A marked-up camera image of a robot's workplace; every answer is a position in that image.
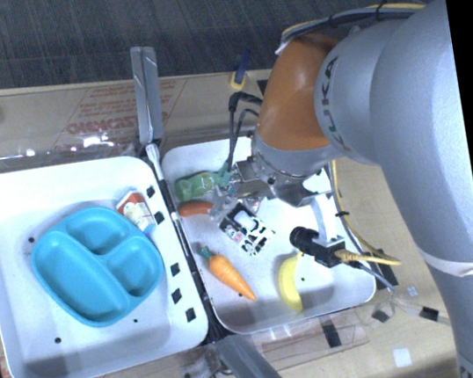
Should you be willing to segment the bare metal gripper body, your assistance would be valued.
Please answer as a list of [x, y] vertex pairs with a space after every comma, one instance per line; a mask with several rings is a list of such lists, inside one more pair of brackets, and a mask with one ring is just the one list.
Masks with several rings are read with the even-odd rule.
[[311, 194], [306, 189], [306, 178], [276, 170], [262, 157], [248, 156], [232, 167], [231, 194], [235, 198], [285, 199]]

